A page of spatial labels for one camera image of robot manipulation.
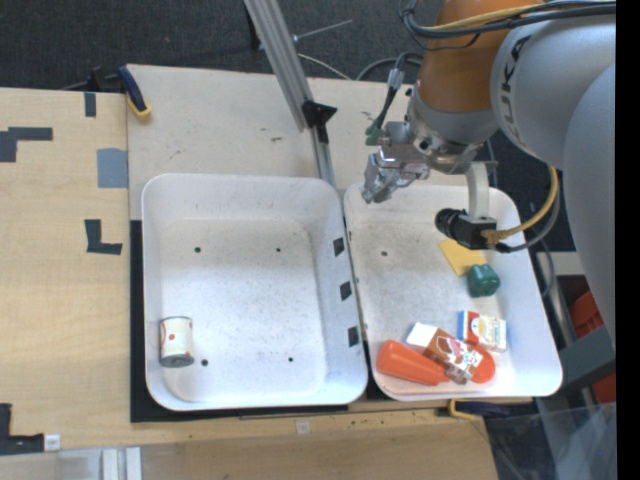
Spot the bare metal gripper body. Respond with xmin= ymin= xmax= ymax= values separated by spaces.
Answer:
xmin=368 ymin=120 xmax=482 ymax=181

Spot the yellow cheese slice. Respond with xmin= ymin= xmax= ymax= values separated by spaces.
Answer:
xmin=438 ymin=239 xmax=488 ymax=277

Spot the white plastic tray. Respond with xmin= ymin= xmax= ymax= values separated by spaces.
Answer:
xmin=141 ymin=172 xmax=370 ymax=412
xmin=342 ymin=181 xmax=564 ymax=402

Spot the green bell pepper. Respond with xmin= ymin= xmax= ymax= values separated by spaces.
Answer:
xmin=466 ymin=263 xmax=502 ymax=299

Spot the brown and white carton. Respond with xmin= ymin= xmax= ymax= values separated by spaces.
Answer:
xmin=404 ymin=321 xmax=484 ymax=385

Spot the red and white small carton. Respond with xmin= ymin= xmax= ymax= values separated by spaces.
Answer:
xmin=456 ymin=309 xmax=508 ymax=353

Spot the orange carrot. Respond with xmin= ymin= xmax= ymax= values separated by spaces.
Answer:
xmin=375 ymin=339 xmax=451 ymax=387

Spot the red rounded toy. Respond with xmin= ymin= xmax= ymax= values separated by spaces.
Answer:
xmin=468 ymin=348 xmax=497 ymax=385

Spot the white can with orange dots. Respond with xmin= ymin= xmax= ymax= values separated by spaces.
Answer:
xmin=158 ymin=316 xmax=196 ymax=369

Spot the black cylinder on white bracket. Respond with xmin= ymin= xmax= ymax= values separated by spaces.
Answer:
xmin=433 ymin=162 xmax=499 ymax=251

